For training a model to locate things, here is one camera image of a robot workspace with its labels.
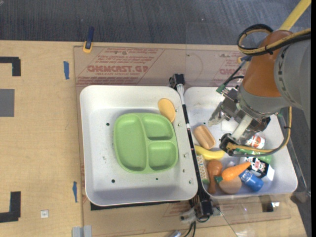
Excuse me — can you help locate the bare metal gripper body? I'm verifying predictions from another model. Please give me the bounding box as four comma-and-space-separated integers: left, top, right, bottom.
220, 87, 271, 135

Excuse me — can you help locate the tan hot dog bun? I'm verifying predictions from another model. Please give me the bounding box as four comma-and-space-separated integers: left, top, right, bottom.
193, 124, 216, 150

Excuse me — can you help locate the thin black and white rod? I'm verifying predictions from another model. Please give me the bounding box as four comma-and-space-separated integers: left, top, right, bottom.
176, 82, 212, 203

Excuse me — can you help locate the red and white can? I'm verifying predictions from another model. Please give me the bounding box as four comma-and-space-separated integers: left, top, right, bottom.
244, 134, 266, 150

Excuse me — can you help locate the yellow banana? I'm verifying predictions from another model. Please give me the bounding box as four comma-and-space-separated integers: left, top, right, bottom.
194, 144, 226, 160

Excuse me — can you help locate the yellow-orange oval biscuit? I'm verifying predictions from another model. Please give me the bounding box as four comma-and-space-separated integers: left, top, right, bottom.
157, 98, 176, 123

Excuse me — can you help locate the brown chicken drumstick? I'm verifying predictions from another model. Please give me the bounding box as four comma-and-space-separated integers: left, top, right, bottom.
206, 159, 223, 194

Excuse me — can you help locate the orange carrot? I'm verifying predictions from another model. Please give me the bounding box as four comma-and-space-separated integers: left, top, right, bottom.
214, 161, 252, 184

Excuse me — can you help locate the small patterned carton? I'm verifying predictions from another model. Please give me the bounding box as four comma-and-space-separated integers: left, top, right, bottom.
196, 155, 210, 184

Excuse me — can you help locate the green bottle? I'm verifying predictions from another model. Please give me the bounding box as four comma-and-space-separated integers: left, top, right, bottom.
234, 148, 272, 164

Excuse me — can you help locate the black and white printed carton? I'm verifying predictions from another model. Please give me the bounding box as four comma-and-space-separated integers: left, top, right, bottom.
244, 157, 275, 181

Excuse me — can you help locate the tan round bread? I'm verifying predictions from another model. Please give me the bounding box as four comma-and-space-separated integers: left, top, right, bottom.
219, 176, 242, 195

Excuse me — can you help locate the blue can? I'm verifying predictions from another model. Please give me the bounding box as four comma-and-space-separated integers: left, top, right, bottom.
238, 169, 264, 192

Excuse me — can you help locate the white plastic tray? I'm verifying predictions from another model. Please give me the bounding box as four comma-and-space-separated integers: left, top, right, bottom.
184, 86, 299, 199
79, 84, 199, 207

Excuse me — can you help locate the green divided plate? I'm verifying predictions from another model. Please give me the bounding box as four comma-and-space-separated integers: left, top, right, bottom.
113, 112, 179, 174

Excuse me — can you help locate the brown cardboard board red print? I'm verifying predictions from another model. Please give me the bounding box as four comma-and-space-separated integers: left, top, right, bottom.
73, 45, 301, 233

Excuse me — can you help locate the black block with thin wires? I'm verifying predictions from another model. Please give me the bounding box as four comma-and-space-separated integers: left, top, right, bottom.
197, 200, 214, 218
169, 73, 186, 87

